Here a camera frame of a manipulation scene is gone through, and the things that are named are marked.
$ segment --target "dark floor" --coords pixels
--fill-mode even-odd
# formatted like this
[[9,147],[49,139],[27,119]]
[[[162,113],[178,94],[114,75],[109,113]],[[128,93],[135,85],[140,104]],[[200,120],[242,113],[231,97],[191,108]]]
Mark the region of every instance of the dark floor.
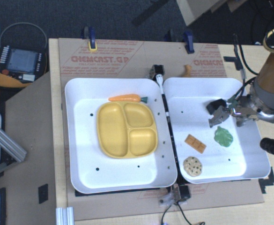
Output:
[[[233,13],[225,4],[188,27],[176,0],[0,0],[0,32],[19,22],[39,26],[47,38],[80,38],[84,26],[93,26],[98,39],[163,41],[172,30],[173,40],[181,41],[191,30],[194,42],[231,44],[236,33],[241,44],[251,45],[274,28],[274,0],[248,0]],[[36,27],[19,25],[0,42],[41,48],[45,39]]]

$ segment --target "toy carrot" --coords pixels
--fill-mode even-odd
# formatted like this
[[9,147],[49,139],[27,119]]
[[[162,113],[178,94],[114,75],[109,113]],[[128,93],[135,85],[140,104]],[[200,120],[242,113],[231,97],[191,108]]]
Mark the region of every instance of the toy carrot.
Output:
[[140,97],[137,94],[125,94],[125,95],[120,95],[116,97],[110,97],[109,98],[110,102],[119,102],[119,101],[126,101],[126,102],[143,102],[147,103],[147,97]]

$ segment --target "white tray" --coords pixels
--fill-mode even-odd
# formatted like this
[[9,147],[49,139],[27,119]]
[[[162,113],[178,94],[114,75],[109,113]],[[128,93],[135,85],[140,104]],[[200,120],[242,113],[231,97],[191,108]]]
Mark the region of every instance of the white tray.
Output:
[[[261,136],[256,122],[250,120],[237,127],[229,117],[210,128],[212,118],[206,106],[217,99],[229,99],[242,84],[232,78],[169,78],[163,87],[169,108],[170,120],[183,177],[190,183],[264,178],[270,173],[267,153],[259,146]],[[227,129],[233,136],[229,147],[214,140],[217,126]],[[185,143],[188,134],[206,144],[201,154]],[[202,174],[188,175],[183,161],[197,157],[202,163]]]
[[[98,108],[108,98],[136,93],[148,97],[158,131],[154,153],[117,159],[105,155],[96,131]],[[150,79],[75,78],[65,87],[71,182],[81,193],[171,186],[177,167],[158,85]]]

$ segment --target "yellow plate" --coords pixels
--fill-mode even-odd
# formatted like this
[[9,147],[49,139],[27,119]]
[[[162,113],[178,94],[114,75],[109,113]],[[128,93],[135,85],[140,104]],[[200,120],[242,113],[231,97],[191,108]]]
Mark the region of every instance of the yellow plate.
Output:
[[97,112],[97,135],[102,151],[112,158],[138,158],[157,147],[151,110],[137,102],[108,102]]

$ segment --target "device screen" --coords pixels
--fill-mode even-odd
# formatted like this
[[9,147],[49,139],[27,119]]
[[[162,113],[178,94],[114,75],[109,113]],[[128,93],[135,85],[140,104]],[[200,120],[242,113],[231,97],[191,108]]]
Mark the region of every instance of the device screen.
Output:
[[37,52],[26,51],[21,49],[12,49],[9,62],[7,63],[7,70],[11,72],[34,73]]

